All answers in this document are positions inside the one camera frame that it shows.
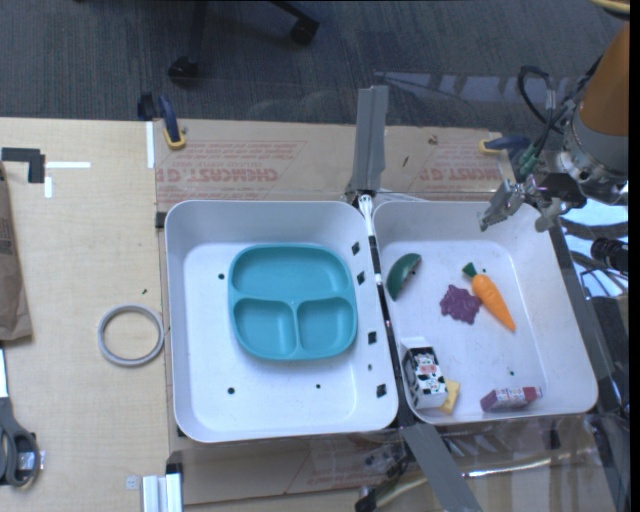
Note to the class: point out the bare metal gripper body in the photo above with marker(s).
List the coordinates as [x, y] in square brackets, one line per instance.
[597, 187]

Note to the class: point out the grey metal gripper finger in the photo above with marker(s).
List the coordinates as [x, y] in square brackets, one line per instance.
[501, 205]
[548, 215]

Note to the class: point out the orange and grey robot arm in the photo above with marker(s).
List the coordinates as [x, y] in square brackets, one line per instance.
[607, 90]

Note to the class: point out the orange toy carrot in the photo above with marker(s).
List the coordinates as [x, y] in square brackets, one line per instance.
[492, 297]

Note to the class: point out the purple toy grapes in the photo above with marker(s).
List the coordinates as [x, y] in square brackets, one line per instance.
[459, 304]

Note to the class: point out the green toy melon slice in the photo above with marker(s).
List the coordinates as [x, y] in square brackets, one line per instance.
[400, 275]

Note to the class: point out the white plastic tray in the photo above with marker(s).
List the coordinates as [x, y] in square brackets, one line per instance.
[480, 360]
[280, 400]

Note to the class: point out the white cow print milk carton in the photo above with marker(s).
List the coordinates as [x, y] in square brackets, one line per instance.
[425, 375]

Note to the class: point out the small red and pink carton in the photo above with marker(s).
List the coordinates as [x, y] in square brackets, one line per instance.
[510, 398]

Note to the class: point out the yellow toy cheese wedge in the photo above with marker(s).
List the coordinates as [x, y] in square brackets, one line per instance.
[452, 397]

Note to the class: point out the brown cardboard board red print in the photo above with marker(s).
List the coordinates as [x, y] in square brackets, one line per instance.
[250, 165]

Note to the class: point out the black office chair base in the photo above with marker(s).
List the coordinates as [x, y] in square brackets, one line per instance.
[305, 27]

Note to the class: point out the teal divided plate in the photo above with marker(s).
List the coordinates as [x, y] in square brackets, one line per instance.
[260, 320]

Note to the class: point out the white tape roll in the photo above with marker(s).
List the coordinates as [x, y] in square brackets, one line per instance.
[106, 350]

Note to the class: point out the brown paper bag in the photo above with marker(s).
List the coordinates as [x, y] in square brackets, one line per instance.
[12, 280]

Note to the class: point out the black cylinder on white bracket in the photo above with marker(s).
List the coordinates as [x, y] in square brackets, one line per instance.
[610, 252]

